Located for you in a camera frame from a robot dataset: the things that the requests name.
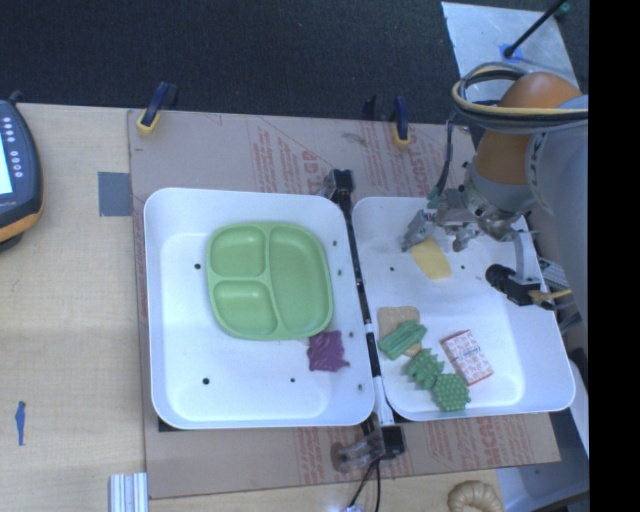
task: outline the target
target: white tray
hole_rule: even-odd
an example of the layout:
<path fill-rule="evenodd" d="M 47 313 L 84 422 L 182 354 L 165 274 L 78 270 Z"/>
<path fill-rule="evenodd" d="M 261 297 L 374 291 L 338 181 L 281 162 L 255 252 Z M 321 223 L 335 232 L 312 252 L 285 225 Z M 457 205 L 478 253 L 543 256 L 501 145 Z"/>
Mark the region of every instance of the white tray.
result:
<path fill-rule="evenodd" d="M 400 241 L 421 198 L 370 197 L 359 201 L 353 224 L 367 302 L 378 337 L 377 312 L 385 306 L 414 306 L 427 327 L 423 346 L 445 361 L 439 341 L 470 329 L 491 363 L 494 374 L 470 386 L 471 403 L 461 412 L 441 412 L 431 393 L 418 389 L 406 375 L 409 361 L 391 361 L 380 353 L 385 394 L 391 407 L 409 420 L 495 416 L 561 410 L 573 400 L 575 385 L 554 314 L 537 306 L 517 306 L 492 288 L 484 275 L 493 263 L 515 269 L 514 244 L 480 236 L 453 252 L 453 236 L 437 229 L 434 237 L 444 251 L 452 275 L 430 280 Z M 524 220 L 516 228 L 527 229 Z M 541 278 L 536 253 L 525 237 L 527 267 Z"/>
<path fill-rule="evenodd" d="M 204 257 L 209 236 L 238 222 L 292 222 L 326 253 L 349 367 L 310 371 L 307 339 L 236 339 L 216 323 Z M 180 429 L 343 426 L 372 411 L 373 383 L 344 217 L 319 196 L 169 188 L 144 208 L 151 392 Z"/>

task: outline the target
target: device screen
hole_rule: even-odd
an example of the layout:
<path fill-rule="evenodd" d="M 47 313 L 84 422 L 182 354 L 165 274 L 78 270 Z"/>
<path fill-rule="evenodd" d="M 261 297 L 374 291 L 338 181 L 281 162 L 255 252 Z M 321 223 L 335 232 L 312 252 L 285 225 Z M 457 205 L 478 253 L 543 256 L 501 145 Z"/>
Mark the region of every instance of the device screen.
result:
<path fill-rule="evenodd" d="M 13 186 L 11 185 L 11 177 L 9 176 L 9 168 L 7 167 L 7 159 L 4 154 L 2 145 L 2 137 L 0 137 L 0 196 L 2 194 L 11 194 Z"/>

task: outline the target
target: blue and yellow clamp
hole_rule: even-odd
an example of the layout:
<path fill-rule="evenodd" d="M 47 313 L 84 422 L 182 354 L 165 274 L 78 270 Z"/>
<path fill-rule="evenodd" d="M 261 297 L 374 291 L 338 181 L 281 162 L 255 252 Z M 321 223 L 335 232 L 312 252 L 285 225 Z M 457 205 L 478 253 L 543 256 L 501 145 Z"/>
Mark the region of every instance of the blue and yellow clamp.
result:
<path fill-rule="evenodd" d="M 136 126 L 144 135 L 150 134 L 160 119 L 160 109 L 172 106 L 175 103 L 178 87 L 167 82 L 160 82 L 156 92 L 153 93 L 149 106 L 142 112 Z"/>
<path fill-rule="evenodd" d="M 376 96 L 372 96 L 362 107 L 362 119 L 373 121 L 376 118 Z M 393 142 L 399 148 L 405 148 L 411 142 L 409 137 L 409 111 L 407 103 L 402 96 L 396 96 L 393 100 L 393 113 L 389 121 L 395 121 L 393 124 Z"/>

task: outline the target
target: black pole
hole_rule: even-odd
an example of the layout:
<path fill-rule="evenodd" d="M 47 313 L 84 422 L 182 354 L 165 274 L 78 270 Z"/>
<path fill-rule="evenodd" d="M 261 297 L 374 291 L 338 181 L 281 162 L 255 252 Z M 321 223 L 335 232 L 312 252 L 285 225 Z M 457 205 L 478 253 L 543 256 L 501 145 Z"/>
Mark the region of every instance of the black pole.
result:
<path fill-rule="evenodd" d="M 538 29 L 538 27 L 547 20 L 547 18 L 552 16 L 554 12 L 560 9 L 560 6 L 563 3 L 565 3 L 565 1 L 566 0 L 559 0 L 554 5 L 552 5 L 549 9 L 547 9 L 547 11 L 542 16 L 540 16 L 540 19 L 536 21 L 533 25 L 531 25 L 529 30 L 527 30 L 524 34 L 522 34 L 522 36 L 520 36 L 520 38 L 515 43 L 513 43 L 511 46 L 509 46 L 504 50 L 503 52 L 504 56 L 507 59 L 511 57 L 511 55 L 513 55 L 513 52 L 516 51 L 516 48 L 520 46 L 525 41 L 525 39 L 527 39 L 531 34 L 533 34 Z"/>

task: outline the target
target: black device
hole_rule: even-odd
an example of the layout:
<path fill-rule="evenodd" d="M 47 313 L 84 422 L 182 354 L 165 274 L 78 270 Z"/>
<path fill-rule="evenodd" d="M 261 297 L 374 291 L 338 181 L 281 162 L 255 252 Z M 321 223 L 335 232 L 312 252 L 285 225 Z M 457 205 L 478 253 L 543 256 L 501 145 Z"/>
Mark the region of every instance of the black device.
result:
<path fill-rule="evenodd" d="M 22 114 L 0 100 L 0 252 L 13 247 L 44 209 L 44 177 Z"/>

